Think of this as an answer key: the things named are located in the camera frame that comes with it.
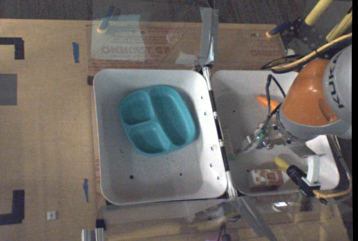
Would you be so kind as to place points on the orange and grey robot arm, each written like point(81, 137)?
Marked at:
point(307, 100)

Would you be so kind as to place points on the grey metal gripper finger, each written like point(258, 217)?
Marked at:
point(247, 142)
point(258, 146)

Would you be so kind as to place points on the brown and white carton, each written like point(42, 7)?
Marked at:
point(265, 179)

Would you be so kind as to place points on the orange carrot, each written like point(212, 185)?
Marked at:
point(267, 101)

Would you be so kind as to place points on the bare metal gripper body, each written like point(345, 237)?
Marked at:
point(279, 136)

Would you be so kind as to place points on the blue divided plate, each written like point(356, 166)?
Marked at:
point(156, 119)

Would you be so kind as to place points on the white plastic tray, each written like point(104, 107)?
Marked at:
point(156, 178)
point(237, 94)

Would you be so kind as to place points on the brown cardboard board, red print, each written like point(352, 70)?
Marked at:
point(167, 44)

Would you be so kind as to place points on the black cylinder on white bracket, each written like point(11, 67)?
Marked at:
point(303, 178)

